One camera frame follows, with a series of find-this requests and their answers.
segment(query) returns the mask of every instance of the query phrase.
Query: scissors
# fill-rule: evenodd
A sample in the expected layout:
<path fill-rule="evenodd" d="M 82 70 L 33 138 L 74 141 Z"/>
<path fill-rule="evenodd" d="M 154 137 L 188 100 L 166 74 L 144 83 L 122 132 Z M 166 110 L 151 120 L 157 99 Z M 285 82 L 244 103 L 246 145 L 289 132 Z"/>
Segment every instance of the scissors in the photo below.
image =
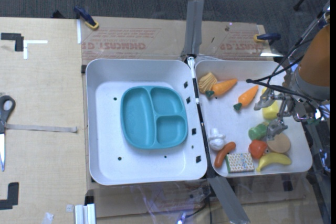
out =
<path fill-rule="evenodd" d="M 12 97 L 8 95 L 0 97 L 0 161 L 2 171 L 5 170 L 5 125 L 14 108 L 15 101 Z"/>

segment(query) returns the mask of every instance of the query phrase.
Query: blue clamp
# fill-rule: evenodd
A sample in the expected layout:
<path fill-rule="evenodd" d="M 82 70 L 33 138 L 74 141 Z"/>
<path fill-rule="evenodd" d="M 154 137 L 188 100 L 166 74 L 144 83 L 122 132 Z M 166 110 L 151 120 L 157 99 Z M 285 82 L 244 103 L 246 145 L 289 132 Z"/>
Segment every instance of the blue clamp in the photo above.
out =
<path fill-rule="evenodd" d="M 267 33 L 263 35 L 254 35 L 253 41 L 260 43 L 265 42 L 266 40 L 271 40 L 274 42 L 275 40 L 279 40 L 281 38 L 281 34 L 278 33 Z"/>
<path fill-rule="evenodd" d="M 90 14 L 86 12 L 85 9 L 75 6 L 73 11 L 76 12 L 79 16 L 81 16 L 85 20 L 85 24 L 90 27 L 92 30 L 96 30 L 99 26 L 98 22 L 95 21 Z"/>

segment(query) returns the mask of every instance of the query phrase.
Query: toy tomato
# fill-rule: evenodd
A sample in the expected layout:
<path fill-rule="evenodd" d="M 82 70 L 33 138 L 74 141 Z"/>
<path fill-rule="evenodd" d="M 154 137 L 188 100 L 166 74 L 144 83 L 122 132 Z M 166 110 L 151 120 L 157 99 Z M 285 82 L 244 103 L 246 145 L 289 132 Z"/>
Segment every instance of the toy tomato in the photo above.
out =
<path fill-rule="evenodd" d="M 265 153 L 267 148 L 267 143 L 260 140 L 252 140 L 251 144 L 248 147 L 248 151 L 251 153 L 252 158 L 260 159 L 261 156 Z"/>

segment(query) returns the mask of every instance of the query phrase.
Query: white garlic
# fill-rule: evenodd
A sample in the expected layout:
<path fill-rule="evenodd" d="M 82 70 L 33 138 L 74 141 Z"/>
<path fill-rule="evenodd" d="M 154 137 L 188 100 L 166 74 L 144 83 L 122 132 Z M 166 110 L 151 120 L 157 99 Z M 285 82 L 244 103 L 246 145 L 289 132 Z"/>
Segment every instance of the white garlic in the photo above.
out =
<path fill-rule="evenodd" d="M 225 135 L 220 134 L 217 128 L 212 128 L 210 130 L 208 140 L 209 140 L 209 147 L 215 151 L 220 151 L 225 145 Z"/>

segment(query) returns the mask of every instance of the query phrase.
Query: yellow banana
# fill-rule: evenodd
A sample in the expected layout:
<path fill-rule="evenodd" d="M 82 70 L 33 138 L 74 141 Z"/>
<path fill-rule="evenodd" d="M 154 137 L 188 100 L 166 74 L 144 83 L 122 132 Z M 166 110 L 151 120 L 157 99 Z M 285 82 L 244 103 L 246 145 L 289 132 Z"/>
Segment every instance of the yellow banana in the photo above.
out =
<path fill-rule="evenodd" d="M 270 152 L 262 156 L 259 160 L 259 166 L 256 169 L 257 172 L 260 172 L 265 166 L 272 164 L 272 163 L 279 163 L 283 165 L 290 165 L 292 163 L 291 159 L 282 153 Z"/>

